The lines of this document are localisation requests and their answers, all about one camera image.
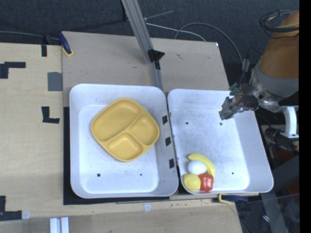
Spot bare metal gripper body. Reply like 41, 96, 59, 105
230, 83, 287, 113

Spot white plastic tray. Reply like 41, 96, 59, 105
69, 83, 179, 199
167, 88, 275, 196

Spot yellow banana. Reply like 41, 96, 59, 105
188, 153, 216, 178

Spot white egg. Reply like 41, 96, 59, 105
187, 160, 207, 175

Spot red bell pepper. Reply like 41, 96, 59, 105
198, 173, 214, 192

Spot yellow lemon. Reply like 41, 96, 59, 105
183, 173, 202, 192

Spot yellow divided plate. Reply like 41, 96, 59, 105
90, 98, 161, 163

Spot black cylinder on white bracket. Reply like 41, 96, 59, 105
264, 106, 300, 152

